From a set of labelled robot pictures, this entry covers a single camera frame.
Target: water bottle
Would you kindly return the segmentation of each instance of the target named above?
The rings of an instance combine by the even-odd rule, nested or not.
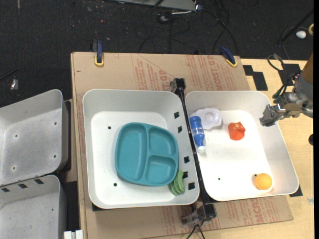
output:
[[[189,118],[191,133],[193,135],[195,144],[197,145],[197,150],[199,153],[206,151],[204,146],[205,134],[204,129],[201,124],[201,119],[199,116],[192,116]]]

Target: robotic arm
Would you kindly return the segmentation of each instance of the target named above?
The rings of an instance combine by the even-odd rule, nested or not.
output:
[[[311,118],[313,112],[313,72],[314,54],[312,53],[301,73],[295,78],[292,92],[284,93],[277,105],[267,105],[260,123],[263,126],[272,126],[278,120],[293,117],[297,118],[300,113]]]

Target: teal plastic dish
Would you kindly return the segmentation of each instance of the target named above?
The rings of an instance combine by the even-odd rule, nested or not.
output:
[[[120,132],[115,167],[123,180],[146,186],[172,182],[178,169],[178,147],[168,130],[145,123],[129,123]]]

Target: wooden surface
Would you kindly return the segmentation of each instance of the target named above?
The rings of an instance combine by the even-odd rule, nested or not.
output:
[[[285,61],[285,63],[299,64],[300,68],[303,69],[306,61]],[[263,91],[263,93],[272,100],[272,95],[282,84],[278,72],[270,67],[266,60],[242,59],[242,64],[251,65],[254,71],[264,73],[268,91]],[[273,64],[280,67],[276,61],[273,61]],[[248,76],[247,78],[251,90],[256,90],[252,77]],[[73,95],[75,96],[75,94],[76,89],[73,86]],[[284,119],[278,123],[303,192],[303,196],[287,196],[294,219],[281,223],[208,231],[204,232],[206,239],[313,239],[315,237],[314,205],[311,204],[311,199],[314,198],[314,149],[308,142],[309,136],[313,133],[313,119],[300,115],[299,118]],[[76,136],[76,148],[79,149],[78,136]],[[80,226],[86,230],[81,176],[82,173],[78,172]],[[187,236],[187,234],[175,235],[161,237],[161,239],[185,239]],[[201,235],[195,233],[191,238],[199,239]]]

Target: orange fruit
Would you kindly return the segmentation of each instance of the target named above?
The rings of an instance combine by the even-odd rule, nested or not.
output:
[[[273,179],[267,173],[260,173],[255,178],[255,185],[259,190],[267,190],[273,185]]]

